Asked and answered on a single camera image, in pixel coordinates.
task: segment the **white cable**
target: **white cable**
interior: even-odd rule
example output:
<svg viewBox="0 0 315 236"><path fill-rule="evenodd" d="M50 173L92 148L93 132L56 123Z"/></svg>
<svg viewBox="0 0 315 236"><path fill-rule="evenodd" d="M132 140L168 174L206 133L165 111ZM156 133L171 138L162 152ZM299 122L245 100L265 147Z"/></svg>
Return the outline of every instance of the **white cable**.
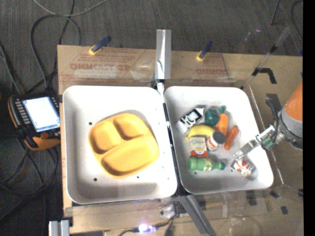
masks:
<svg viewBox="0 0 315 236"><path fill-rule="evenodd" d="M52 11L46 9L46 8L45 8L43 5L41 5L37 0L33 0L33 1L34 1L39 7L41 7L42 9L44 9L45 11L47 11L48 13L53 14L53 15L59 15L58 13L55 13L55 12L52 12ZM99 3L97 3L96 5L92 6L91 8L86 9L85 11L82 11L82 12L80 12L80 13L69 14L69 15L61 15L61 16L64 16L64 17L74 17L74 16L82 15L82 14L84 14L84 13L86 13L86 12L88 12L88 11L94 9L95 7L101 5L102 3L105 3L106 1L108 1L108 0L103 0L103 1L101 1L101 2L99 2Z"/></svg>

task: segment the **handheld controller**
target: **handheld controller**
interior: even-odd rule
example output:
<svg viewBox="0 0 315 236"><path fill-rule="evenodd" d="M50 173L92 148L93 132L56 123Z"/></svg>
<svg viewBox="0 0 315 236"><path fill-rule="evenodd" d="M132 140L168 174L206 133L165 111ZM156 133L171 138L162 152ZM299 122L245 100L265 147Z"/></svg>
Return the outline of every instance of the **handheld controller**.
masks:
<svg viewBox="0 0 315 236"><path fill-rule="evenodd" d="M12 95L8 108L18 136L29 149L40 151L60 143L59 104L53 92Z"/></svg>

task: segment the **controller screen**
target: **controller screen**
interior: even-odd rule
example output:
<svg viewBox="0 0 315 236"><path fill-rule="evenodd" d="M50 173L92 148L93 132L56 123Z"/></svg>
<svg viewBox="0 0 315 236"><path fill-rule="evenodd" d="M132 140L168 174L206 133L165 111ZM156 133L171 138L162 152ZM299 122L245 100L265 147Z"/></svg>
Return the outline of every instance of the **controller screen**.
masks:
<svg viewBox="0 0 315 236"><path fill-rule="evenodd" d="M60 118L49 97L23 100L36 132L60 127Z"/></svg>

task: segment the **soda can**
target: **soda can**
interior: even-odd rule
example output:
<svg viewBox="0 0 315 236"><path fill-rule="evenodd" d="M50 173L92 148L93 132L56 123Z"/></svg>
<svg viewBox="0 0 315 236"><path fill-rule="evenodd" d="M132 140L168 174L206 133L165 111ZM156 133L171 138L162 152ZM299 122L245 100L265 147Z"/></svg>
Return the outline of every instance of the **soda can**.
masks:
<svg viewBox="0 0 315 236"><path fill-rule="evenodd" d="M208 150L216 150L222 144L225 143L225 135L221 132L216 130L213 134L207 139L206 145Z"/></svg>
<svg viewBox="0 0 315 236"><path fill-rule="evenodd" d="M231 167L243 177L248 177L255 168L254 165L250 164L248 161L245 161L243 158L240 160L234 160L231 164Z"/></svg>

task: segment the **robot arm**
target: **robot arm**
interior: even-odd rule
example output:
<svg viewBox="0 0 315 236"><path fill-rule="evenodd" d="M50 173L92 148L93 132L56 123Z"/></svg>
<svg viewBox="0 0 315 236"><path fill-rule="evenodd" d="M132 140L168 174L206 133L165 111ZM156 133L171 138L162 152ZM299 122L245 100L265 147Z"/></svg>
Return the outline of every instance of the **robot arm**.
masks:
<svg viewBox="0 0 315 236"><path fill-rule="evenodd" d="M270 150L274 145L282 141L289 142L298 149L303 149L303 81L295 89L286 104L277 113L272 102L267 99L266 103L271 108L275 123L250 140L233 157L238 160L243 158L255 147L261 145L264 150Z"/></svg>

